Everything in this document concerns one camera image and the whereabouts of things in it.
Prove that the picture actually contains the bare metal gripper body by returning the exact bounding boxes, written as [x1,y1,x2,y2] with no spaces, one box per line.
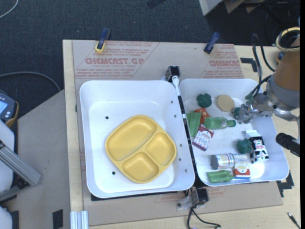
[248,93,298,119]

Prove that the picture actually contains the tan round biscuit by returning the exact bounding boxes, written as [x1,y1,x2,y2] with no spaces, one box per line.
[216,94,236,113]

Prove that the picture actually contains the green plastic bottle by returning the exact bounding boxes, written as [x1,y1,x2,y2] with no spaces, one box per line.
[203,116,237,130]

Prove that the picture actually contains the white plastic tray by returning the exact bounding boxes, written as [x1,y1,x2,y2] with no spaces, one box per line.
[178,78,290,187]
[79,80,196,198]

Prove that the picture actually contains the black and white cow carton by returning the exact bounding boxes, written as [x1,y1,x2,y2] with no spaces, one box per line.
[245,129,270,165]

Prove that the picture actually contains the orange carton with yellow star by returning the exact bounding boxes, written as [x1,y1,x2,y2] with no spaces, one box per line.
[194,107,211,125]

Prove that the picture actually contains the pale yellow small can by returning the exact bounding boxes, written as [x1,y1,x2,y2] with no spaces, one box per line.
[233,153,249,166]

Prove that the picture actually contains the red and white packet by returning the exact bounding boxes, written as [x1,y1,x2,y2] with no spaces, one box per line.
[192,124,215,152]

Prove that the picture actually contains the white can with grey lid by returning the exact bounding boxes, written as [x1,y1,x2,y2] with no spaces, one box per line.
[210,153,235,171]

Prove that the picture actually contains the red and white carton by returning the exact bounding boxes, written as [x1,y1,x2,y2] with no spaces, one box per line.
[232,163,252,179]

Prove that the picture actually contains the thin black and white rod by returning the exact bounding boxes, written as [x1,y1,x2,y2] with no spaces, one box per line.
[172,75,199,188]

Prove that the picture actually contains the light green toy vegetable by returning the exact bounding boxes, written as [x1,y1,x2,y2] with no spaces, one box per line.
[206,169,235,184]

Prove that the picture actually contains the yellow divided plate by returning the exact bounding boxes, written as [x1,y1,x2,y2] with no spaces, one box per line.
[104,114,178,184]

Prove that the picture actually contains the brown cardboard board red print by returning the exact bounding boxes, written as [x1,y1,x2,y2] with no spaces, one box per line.
[71,40,285,226]

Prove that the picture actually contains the black cylinder on white bracket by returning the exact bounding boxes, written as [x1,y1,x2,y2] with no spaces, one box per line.
[274,109,301,157]

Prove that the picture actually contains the black block with thin wires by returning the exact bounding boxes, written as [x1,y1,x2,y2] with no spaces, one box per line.
[176,187,210,211]
[164,65,181,82]

